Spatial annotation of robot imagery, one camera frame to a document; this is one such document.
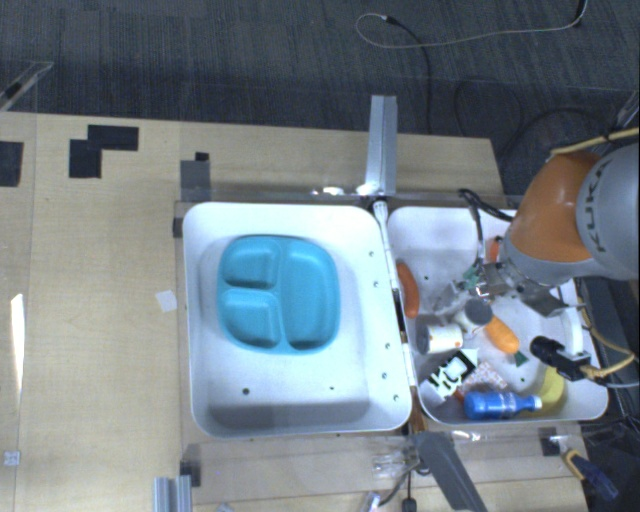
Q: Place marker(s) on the orange carrot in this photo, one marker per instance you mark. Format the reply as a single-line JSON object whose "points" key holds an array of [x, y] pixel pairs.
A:
{"points": [[502, 336]]}

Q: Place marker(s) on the pink patterned packet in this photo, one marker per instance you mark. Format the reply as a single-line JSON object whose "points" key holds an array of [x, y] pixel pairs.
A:
{"points": [[487, 376]]}

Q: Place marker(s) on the white can with grey lid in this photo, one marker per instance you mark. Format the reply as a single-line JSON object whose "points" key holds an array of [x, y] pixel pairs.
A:
{"points": [[477, 312]]}

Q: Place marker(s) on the red sausage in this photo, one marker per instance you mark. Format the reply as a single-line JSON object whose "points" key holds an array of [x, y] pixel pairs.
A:
{"points": [[409, 290]]}

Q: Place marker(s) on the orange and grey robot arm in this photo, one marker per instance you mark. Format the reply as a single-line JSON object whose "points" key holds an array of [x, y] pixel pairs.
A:
{"points": [[560, 225]]}

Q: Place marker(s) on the white plastic tray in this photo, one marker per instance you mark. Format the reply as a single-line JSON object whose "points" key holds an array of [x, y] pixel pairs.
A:
{"points": [[435, 240], [300, 390]]}

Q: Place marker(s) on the yellow banana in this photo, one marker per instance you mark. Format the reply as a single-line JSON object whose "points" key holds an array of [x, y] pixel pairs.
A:
{"points": [[554, 392]]}

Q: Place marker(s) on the small orange object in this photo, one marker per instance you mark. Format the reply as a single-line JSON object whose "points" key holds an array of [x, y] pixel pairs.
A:
{"points": [[493, 249]]}

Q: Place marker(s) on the blue divided plate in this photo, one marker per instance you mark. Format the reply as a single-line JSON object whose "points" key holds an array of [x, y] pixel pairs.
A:
{"points": [[305, 290]]}

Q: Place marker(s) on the thin black and white rod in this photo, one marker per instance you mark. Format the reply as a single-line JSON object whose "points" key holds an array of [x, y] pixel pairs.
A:
{"points": [[386, 240]]}

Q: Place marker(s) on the blue bottle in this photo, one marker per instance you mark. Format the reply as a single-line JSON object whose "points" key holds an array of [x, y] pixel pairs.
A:
{"points": [[492, 405]]}

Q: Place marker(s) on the white can with orange print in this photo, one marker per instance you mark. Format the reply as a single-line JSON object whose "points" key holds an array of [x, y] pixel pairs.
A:
{"points": [[445, 338]]}

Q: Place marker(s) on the black cylinder on white bracket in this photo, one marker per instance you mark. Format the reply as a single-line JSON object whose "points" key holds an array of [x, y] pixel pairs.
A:
{"points": [[555, 354]]}

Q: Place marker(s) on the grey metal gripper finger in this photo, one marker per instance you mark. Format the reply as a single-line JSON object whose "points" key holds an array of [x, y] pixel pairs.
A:
{"points": [[450, 297], [542, 301]]}

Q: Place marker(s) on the black and white carton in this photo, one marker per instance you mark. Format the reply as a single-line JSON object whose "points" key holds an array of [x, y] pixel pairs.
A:
{"points": [[450, 374]]}

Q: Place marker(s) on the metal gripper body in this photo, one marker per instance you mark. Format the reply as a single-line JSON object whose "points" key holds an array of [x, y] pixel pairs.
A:
{"points": [[497, 281]]}

